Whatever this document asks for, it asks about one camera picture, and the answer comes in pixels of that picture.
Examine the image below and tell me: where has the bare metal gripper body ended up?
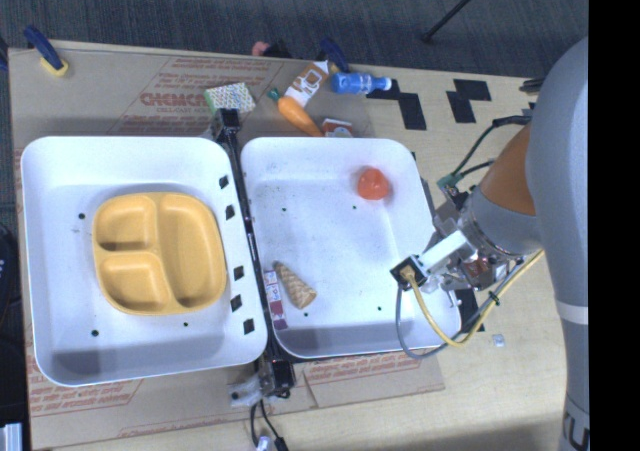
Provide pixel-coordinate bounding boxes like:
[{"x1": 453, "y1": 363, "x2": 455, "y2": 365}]
[{"x1": 439, "y1": 234, "x2": 524, "y2": 293}]

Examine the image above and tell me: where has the white plastic tray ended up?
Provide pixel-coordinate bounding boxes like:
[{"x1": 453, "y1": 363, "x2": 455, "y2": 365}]
[
  {"x1": 19, "y1": 135, "x2": 269, "y2": 388},
  {"x1": 239, "y1": 136, "x2": 463, "y2": 361}
]

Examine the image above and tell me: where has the orange round toy fruit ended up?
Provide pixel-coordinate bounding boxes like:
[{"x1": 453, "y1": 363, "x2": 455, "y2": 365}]
[{"x1": 356, "y1": 166, "x2": 393, "y2": 202}]

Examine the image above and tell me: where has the tan waffle cone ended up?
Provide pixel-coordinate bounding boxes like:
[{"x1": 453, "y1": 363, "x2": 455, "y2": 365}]
[{"x1": 272, "y1": 261, "x2": 318, "y2": 311}]

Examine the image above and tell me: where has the white and maroon packet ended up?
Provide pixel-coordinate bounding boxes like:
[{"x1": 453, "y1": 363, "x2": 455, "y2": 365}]
[{"x1": 262, "y1": 269, "x2": 290, "y2": 332}]

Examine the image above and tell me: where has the red and white carton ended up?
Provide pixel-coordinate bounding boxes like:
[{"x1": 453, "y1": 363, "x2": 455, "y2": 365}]
[{"x1": 320, "y1": 117, "x2": 355, "y2": 139}]

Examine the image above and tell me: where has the thin black rod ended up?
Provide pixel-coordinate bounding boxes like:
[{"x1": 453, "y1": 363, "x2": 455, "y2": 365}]
[{"x1": 224, "y1": 131, "x2": 281, "y2": 366}]

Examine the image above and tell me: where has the blue plastic bottle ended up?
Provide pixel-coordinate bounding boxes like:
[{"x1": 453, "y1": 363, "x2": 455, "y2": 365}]
[{"x1": 330, "y1": 71, "x2": 393, "y2": 96}]

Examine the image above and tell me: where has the orange carrot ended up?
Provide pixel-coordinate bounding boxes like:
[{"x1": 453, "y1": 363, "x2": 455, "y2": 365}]
[{"x1": 266, "y1": 87, "x2": 325, "y2": 138}]

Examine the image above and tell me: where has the orange and white bottle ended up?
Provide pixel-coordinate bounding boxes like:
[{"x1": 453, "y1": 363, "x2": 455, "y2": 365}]
[{"x1": 283, "y1": 60, "x2": 340, "y2": 108}]

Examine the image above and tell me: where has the yellow divided plate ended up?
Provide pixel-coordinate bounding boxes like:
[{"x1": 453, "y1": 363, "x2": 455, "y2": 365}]
[{"x1": 91, "y1": 191, "x2": 229, "y2": 317}]

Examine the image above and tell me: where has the green and white box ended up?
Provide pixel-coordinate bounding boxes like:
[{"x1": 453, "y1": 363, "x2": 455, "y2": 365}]
[{"x1": 203, "y1": 82, "x2": 257, "y2": 116}]

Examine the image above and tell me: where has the brown cardboard board red print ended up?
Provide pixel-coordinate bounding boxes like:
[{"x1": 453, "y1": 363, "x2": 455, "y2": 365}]
[{"x1": 7, "y1": 40, "x2": 447, "y2": 444}]

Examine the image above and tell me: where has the black block with thin wires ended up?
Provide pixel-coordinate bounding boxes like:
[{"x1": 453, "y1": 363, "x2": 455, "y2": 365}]
[
  {"x1": 211, "y1": 107, "x2": 243, "y2": 141},
  {"x1": 254, "y1": 358, "x2": 298, "y2": 398}
]

